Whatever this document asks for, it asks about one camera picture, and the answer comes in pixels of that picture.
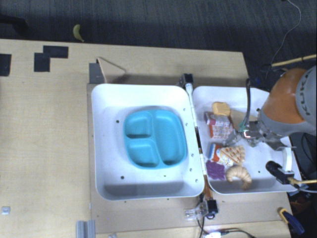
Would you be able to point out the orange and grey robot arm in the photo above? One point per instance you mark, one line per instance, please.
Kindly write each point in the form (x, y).
(284, 108)

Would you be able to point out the tan toast slice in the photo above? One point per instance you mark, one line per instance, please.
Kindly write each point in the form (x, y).
(221, 108)

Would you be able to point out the black cylinder on white bracket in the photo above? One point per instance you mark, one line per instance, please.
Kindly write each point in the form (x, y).
(280, 171)

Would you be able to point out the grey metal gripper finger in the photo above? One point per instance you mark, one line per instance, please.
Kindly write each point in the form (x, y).
(229, 140)
(236, 133)

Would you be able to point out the tan croissant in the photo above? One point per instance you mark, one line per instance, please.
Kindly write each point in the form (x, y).
(239, 173)

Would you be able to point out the red and white carton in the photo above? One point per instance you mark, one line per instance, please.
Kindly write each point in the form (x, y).
(219, 126)

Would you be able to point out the orange white and blue carton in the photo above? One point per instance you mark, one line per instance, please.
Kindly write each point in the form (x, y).
(215, 154)

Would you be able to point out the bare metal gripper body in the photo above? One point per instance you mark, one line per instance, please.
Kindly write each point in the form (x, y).
(255, 134)

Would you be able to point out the yellow banana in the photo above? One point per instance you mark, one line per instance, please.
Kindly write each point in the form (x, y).
(77, 32)

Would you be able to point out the purple grapes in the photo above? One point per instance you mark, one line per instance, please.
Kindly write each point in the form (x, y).
(215, 170)

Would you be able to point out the tan waffle slice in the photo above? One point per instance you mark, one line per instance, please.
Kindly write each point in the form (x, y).
(235, 154)

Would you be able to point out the white plastic tray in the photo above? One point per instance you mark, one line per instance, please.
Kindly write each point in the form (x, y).
(148, 187)
(267, 180)

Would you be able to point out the blue divided plate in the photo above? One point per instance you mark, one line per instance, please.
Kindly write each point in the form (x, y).
(163, 137)

